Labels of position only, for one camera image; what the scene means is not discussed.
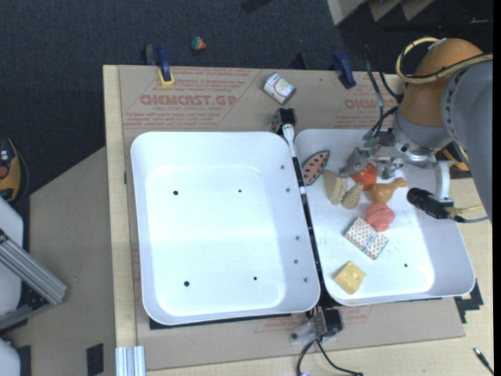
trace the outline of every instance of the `table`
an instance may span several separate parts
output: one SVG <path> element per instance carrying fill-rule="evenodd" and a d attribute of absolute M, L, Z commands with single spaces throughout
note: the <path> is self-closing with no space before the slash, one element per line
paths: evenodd
<path fill-rule="evenodd" d="M 113 260 L 115 337 L 117 347 L 138 344 L 132 281 L 132 259 L 128 227 L 128 199 L 124 184 L 124 136 L 121 120 L 121 79 L 119 66 L 104 66 L 106 111 L 106 154 L 110 194 L 110 232 Z M 471 179 L 452 182 L 451 196 L 458 207 L 477 204 L 479 198 Z M 461 225 L 463 237 L 481 288 L 484 305 L 469 312 L 465 337 L 432 342 L 415 342 L 376 348 L 350 349 L 332 353 L 339 366 L 365 374 L 482 374 L 487 372 L 472 348 L 478 347 L 493 365 L 492 226 L 488 222 Z M 216 363 L 149 371 L 161 376 L 177 375 L 293 375 L 296 356 Z M 336 374 L 319 353 L 308 355 L 303 369 L 311 374 Z"/>

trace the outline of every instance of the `tray with objects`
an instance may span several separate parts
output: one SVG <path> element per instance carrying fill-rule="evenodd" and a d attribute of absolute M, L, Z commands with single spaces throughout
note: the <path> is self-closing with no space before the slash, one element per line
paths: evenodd
<path fill-rule="evenodd" d="M 363 133 L 299 133 L 303 175 L 308 166 L 318 175 L 305 188 L 293 149 L 273 132 L 139 135 L 131 160 L 148 315 L 180 325 L 307 312 L 321 284 L 347 306 L 469 292 L 474 272 L 457 225 L 405 198 L 435 183 L 432 170 L 378 179 L 394 186 L 375 223 L 369 191 L 333 179 Z"/>

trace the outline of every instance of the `watermelon slice toy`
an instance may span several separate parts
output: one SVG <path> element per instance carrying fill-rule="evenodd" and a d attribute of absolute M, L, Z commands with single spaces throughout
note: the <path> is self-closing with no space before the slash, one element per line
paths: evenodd
<path fill-rule="evenodd" d="M 311 156 L 303 164 L 303 177 L 305 178 L 305 185 L 312 185 L 322 174 L 323 169 L 326 167 L 327 159 L 330 152 L 323 150 Z"/>

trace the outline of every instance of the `yellow sponge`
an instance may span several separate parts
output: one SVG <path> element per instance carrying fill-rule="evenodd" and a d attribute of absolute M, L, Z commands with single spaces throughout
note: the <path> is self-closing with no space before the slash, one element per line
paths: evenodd
<path fill-rule="evenodd" d="M 334 281 L 351 295 L 359 289 L 365 276 L 366 274 L 357 265 L 348 261 L 334 277 Z"/>

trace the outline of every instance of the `white can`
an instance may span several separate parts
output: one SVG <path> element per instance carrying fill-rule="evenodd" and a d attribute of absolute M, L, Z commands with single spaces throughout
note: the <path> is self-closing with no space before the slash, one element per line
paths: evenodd
<path fill-rule="evenodd" d="M 295 87 L 277 72 L 266 80 L 264 90 L 278 103 L 285 103 L 296 92 Z"/>

